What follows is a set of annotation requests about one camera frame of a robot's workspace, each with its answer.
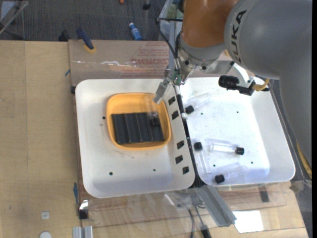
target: yellow cable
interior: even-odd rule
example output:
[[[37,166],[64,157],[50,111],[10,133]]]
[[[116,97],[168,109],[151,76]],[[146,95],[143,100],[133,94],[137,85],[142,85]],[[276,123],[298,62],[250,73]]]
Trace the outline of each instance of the yellow cable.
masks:
[[[253,90],[256,90],[256,91],[262,91],[262,90],[264,90],[265,88],[266,88],[266,86],[267,86],[267,84],[269,83],[269,78],[267,78],[266,80],[265,80],[265,83],[263,84],[263,85],[257,85],[257,84],[255,84],[255,85],[253,85],[252,86],[252,89]]]
[[[309,178],[311,180],[313,180],[312,179],[312,168],[308,164],[308,162],[307,162],[307,160],[306,160],[306,158],[305,158],[305,156],[304,156],[304,154],[303,154],[303,152],[302,152],[302,150],[297,142],[296,142],[296,146],[297,146],[298,154],[299,154],[299,157],[302,161],[303,167],[304,167],[306,173],[308,174]]]

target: yellow plastic container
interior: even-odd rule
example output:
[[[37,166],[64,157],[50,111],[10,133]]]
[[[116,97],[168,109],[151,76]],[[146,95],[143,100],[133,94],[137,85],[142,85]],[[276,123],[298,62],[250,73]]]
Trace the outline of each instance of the yellow plastic container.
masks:
[[[159,105],[152,99],[154,94],[150,93],[122,93],[109,98],[106,106],[106,119],[111,141],[117,147],[124,150],[150,150],[157,149],[166,145],[171,139],[171,128],[168,118],[168,112],[164,102]],[[118,144],[115,140],[115,132],[111,115],[128,113],[150,113],[153,108],[157,110],[164,140],[159,142],[144,142],[131,144]]]

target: black cap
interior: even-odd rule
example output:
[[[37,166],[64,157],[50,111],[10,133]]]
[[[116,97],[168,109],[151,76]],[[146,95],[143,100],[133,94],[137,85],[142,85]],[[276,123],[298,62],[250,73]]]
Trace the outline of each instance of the black cap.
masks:
[[[214,180],[216,181],[216,183],[222,183],[224,182],[224,176],[223,175],[215,176]]]
[[[193,106],[188,106],[188,107],[186,107],[185,108],[185,112],[186,112],[186,114],[191,114],[192,112],[194,112],[194,108],[193,108]]]
[[[201,142],[196,142],[194,144],[194,149],[195,149],[195,151],[201,151],[203,149]]]
[[[236,148],[236,154],[243,155],[244,154],[244,148],[243,147],[237,147]]]

